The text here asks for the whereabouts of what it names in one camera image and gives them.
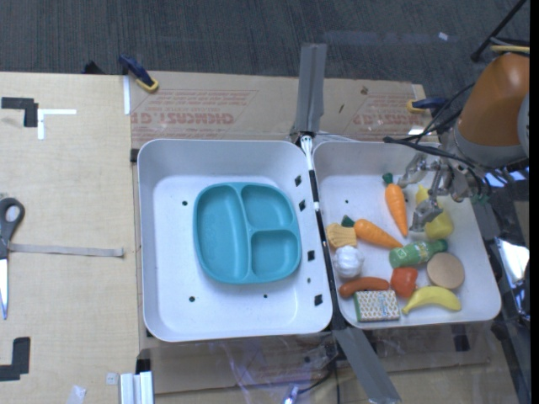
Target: green bottle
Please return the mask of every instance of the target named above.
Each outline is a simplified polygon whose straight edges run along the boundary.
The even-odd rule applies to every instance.
[[[393,248],[389,252],[389,263],[392,267],[417,265],[427,262],[435,254],[447,251],[447,241],[438,239],[435,241],[410,242],[404,247]]]

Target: gray tape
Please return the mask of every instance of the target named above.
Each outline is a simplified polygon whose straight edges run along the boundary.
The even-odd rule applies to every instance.
[[[356,327],[346,327],[333,330],[333,335],[368,395],[369,402],[393,404],[401,401],[395,386],[362,330]]]
[[[101,258],[121,258],[124,255],[123,248],[89,248],[89,247],[65,247],[65,246],[38,246],[32,244],[9,243],[9,250],[20,253],[49,253],[71,254],[75,256],[97,256]]]

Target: yellow banana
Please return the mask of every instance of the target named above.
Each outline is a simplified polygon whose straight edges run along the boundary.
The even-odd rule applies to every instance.
[[[410,310],[426,305],[443,306],[453,311],[459,311],[462,308],[456,295],[445,287],[425,286],[412,293],[408,304],[401,311],[408,314]]]

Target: scissors blade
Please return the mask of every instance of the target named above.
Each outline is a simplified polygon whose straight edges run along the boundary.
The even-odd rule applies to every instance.
[[[0,258],[0,303],[3,320],[8,318],[8,260]]]

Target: scissors handle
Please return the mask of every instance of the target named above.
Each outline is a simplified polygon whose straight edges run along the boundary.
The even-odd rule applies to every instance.
[[[14,219],[8,218],[8,211],[11,207],[15,207],[17,215]],[[24,218],[24,207],[15,198],[0,199],[0,237],[3,239],[3,244],[7,245],[11,236],[15,232],[15,228]]]

